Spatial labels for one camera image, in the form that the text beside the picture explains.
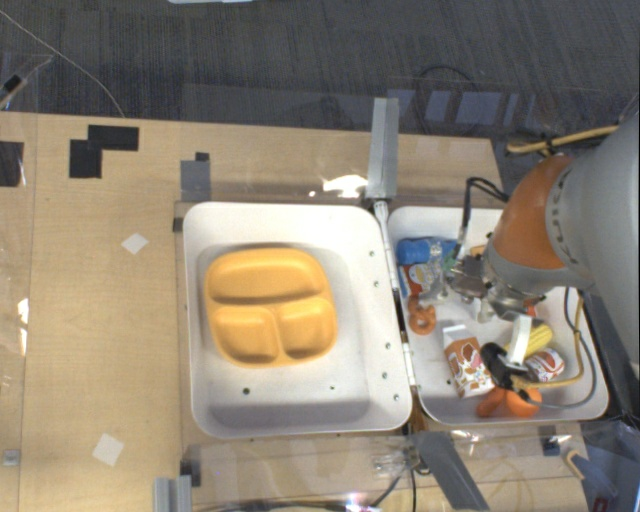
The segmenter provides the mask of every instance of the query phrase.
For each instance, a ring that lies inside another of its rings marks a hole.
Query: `yellow cable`
[[[594,139],[596,137],[603,137],[610,135],[618,129],[617,125],[603,126],[601,128],[593,128],[583,132],[573,133],[571,135],[565,135],[564,137],[558,137],[551,139],[551,141],[534,142],[532,144],[507,144],[507,151],[517,155],[524,155],[526,153],[534,153],[536,151],[547,151],[551,147],[564,146],[573,142],[579,142],[586,139]]]
[[[576,350],[576,361],[578,363],[578,373],[564,380],[554,380],[551,382],[532,382],[529,379],[525,379],[520,377],[519,375],[511,376],[511,383],[517,389],[548,389],[548,388],[560,388],[563,386],[568,386],[570,384],[575,384],[578,382],[582,375],[584,374],[584,364],[582,363],[582,354],[580,352],[580,329],[578,325],[580,323],[580,315],[582,313],[582,306],[584,305],[584,299],[582,297],[578,298],[578,306],[576,307],[576,319],[574,322],[574,331],[573,331],[573,341],[575,344]]]

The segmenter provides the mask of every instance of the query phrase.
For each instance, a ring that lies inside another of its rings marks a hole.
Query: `blue object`
[[[427,237],[420,239],[405,238],[398,242],[396,247],[396,260],[399,265],[413,265],[414,263],[428,263],[431,258],[444,257],[453,251],[455,240],[439,237]]]

